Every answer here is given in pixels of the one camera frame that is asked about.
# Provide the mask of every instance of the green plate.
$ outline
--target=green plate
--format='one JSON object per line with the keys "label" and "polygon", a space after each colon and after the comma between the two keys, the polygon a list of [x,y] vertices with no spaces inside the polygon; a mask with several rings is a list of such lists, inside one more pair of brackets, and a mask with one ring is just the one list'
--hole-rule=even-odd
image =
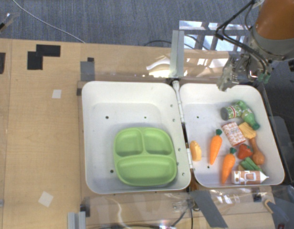
{"label": "green plate", "polygon": [[150,127],[128,128],[114,140],[114,163],[118,178],[131,186],[158,186],[177,174],[175,150],[169,135]]}

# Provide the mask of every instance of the gray carpet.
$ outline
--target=gray carpet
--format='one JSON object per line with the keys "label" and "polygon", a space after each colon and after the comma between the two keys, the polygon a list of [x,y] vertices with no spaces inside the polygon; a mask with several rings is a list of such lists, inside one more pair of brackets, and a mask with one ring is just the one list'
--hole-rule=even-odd
{"label": "gray carpet", "polygon": [[[171,40],[179,20],[222,23],[249,0],[16,0],[42,20],[85,42],[144,45]],[[7,12],[20,17],[0,37],[77,42],[21,11],[11,0],[0,0],[0,22]],[[248,23],[253,24],[257,10]],[[233,23],[243,24],[244,14]],[[167,46],[155,43],[154,46]],[[294,73],[280,63],[266,86],[273,114],[282,117],[294,146]]]}

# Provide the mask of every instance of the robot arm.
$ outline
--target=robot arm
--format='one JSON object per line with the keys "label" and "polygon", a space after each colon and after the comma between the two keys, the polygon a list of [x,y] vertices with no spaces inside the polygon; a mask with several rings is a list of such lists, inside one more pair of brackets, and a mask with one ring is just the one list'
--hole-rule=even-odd
{"label": "robot arm", "polygon": [[[252,7],[255,2],[251,0],[245,8]],[[217,29],[216,36],[233,44],[238,43],[224,33],[224,24]],[[250,28],[248,43],[241,45],[246,53],[230,57],[217,82],[222,91],[256,80],[267,83],[273,61],[294,59],[294,0],[265,0],[255,25]]]}

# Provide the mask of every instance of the wooden surface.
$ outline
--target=wooden surface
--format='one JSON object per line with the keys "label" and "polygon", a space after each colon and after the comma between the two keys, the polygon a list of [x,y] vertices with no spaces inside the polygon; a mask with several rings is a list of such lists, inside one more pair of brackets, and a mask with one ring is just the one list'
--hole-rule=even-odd
{"label": "wooden surface", "polygon": [[[35,51],[36,44],[60,45],[61,57],[44,57],[42,71],[27,70],[27,52]],[[114,79],[121,73],[124,80],[130,75],[141,81],[135,74],[148,78],[146,66],[169,56],[170,49],[0,39],[0,52],[7,52],[6,67],[11,69],[0,75],[0,114],[4,116],[0,119],[0,198],[5,201],[0,208],[0,229],[65,229],[67,213],[77,213],[85,197],[90,198],[91,211],[97,215],[87,218],[90,228],[108,222],[178,218],[173,204],[184,200],[185,193],[179,197],[172,193],[100,196],[89,191],[80,168],[82,134],[76,96],[80,61],[87,57],[95,59],[97,79],[107,74]],[[196,61],[187,69],[195,69],[202,55],[191,53]],[[52,98],[55,89],[62,91],[60,99]],[[44,191],[53,196],[49,207],[38,202]],[[245,218],[252,225],[258,221],[273,225],[271,215],[261,203],[253,203],[252,195],[241,199],[232,205],[218,204],[229,227],[240,228]],[[201,212],[194,216],[194,228],[209,228]],[[188,218],[189,214],[178,228],[190,228]]]}

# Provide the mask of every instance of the white tape square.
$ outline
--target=white tape square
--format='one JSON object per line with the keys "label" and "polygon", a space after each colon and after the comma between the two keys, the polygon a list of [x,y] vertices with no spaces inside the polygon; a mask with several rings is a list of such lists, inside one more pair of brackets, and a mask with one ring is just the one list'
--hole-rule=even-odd
{"label": "white tape square", "polygon": [[43,192],[38,202],[46,207],[49,207],[52,200],[53,200],[53,195],[50,195],[47,192]]}
{"label": "white tape square", "polygon": [[62,90],[54,90],[53,91],[53,95],[52,95],[52,98],[61,98],[61,93],[62,93]]}

